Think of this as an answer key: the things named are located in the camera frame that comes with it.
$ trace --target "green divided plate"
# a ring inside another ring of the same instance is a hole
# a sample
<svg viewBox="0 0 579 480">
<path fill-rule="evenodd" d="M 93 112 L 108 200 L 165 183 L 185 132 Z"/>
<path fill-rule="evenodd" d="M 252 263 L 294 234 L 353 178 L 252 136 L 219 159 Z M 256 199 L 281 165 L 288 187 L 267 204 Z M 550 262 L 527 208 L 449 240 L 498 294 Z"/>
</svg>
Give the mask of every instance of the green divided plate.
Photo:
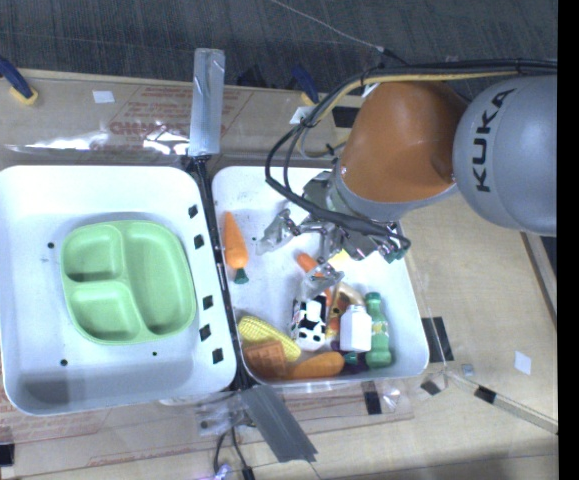
<svg viewBox="0 0 579 480">
<path fill-rule="evenodd" d="M 65 239 L 62 282 L 76 328 L 127 345 L 186 329 L 196 314 L 189 262 L 176 235 L 145 220 L 82 226 Z"/>
</svg>

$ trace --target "corn cob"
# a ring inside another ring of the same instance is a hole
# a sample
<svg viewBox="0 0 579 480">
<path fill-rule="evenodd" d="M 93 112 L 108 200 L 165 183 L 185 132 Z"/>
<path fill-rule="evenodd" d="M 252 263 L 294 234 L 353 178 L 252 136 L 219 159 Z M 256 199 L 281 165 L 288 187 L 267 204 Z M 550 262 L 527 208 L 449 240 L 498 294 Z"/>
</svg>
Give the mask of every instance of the corn cob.
<svg viewBox="0 0 579 480">
<path fill-rule="evenodd" d="M 302 352 L 289 336 L 255 316 L 243 316 L 238 323 L 238 332 L 248 344 L 264 343 L 270 340 L 280 341 L 289 362 L 296 361 Z"/>
</svg>

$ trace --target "gray carpet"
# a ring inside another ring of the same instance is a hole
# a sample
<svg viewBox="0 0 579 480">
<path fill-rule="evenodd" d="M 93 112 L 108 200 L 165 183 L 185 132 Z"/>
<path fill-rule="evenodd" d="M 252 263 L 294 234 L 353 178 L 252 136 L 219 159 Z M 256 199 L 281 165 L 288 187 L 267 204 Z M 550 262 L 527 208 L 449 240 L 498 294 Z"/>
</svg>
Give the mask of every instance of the gray carpet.
<svg viewBox="0 0 579 480">
<path fill-rule="evenodd" d="M 554 59 L 557 45 L 558 0 L 0 0 L 0 54 L 18 66 L 180 81 L 198 47 L 225 51 L 228 84 L 286 88 L 299 63 L 327 91 L 399 64 L 377 46 L 417 63 Z"/>
</svg>

